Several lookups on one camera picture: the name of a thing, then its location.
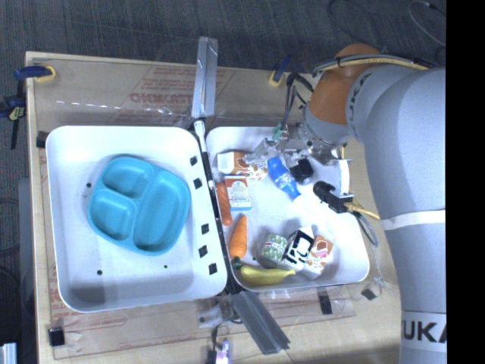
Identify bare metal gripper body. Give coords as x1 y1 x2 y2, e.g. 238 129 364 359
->
271 122 343 184

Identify blue bottle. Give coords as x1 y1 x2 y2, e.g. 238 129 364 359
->
266 155 302 202

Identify red and yellow printed carton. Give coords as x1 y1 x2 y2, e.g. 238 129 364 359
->
224 174 253 212

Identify orange sausage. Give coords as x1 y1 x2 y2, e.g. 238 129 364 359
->
215 181 233 227

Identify white plastic tray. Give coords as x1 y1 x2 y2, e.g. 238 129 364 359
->
205 126 371 293
45 124 229 314

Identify orange carrot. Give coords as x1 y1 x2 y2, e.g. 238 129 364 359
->
227 214 249 270

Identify green and white can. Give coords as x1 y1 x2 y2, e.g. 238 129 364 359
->
260 233 289 269

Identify black and white carton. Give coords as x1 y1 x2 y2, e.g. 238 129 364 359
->
281 227 316 273

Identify blue divided plate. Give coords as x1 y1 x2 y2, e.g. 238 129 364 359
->
86 155 192 257

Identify yellow banana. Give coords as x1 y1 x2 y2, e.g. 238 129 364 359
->
239 264 297 287

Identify brown cardboard board red print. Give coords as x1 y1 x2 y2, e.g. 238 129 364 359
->
24 51 402 364

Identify black cylinder on white bracket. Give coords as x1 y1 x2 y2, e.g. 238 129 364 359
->
312 157 355 215

